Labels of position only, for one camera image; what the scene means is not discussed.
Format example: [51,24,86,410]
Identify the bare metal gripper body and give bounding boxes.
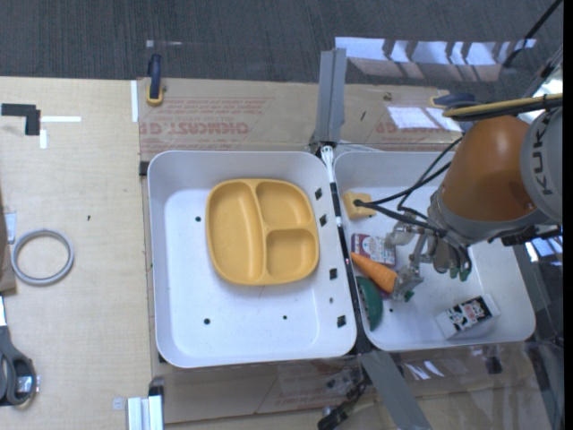
[428,234,472,275]

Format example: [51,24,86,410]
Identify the white and maroon carton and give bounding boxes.
[350,233,398,268]

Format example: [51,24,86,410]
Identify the orange toy carrot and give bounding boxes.
[349,252,415,303]

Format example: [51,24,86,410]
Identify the white plastic tray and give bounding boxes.
[333,150,537,353]
[146,150,358,369]

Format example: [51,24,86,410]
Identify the yellow toy bread slice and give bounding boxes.
[342,191,378,220]

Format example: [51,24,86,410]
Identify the black and white cow carton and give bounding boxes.
[435,294,501,340]

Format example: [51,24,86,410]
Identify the yellow divided plate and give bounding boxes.
[204,177,321,286]

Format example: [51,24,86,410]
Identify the brown cardboard board red print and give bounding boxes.
[136,77,538,425]

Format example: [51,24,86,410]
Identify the grey tape roll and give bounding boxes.
[11,228,75,286]

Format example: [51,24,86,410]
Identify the black cylinder on white bracket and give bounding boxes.
[500,224,563,248]

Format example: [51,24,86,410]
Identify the black block with thin wires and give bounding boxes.
[316,403,355,430]

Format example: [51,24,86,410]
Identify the grey handled scissors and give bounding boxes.
[0,324,38,407]

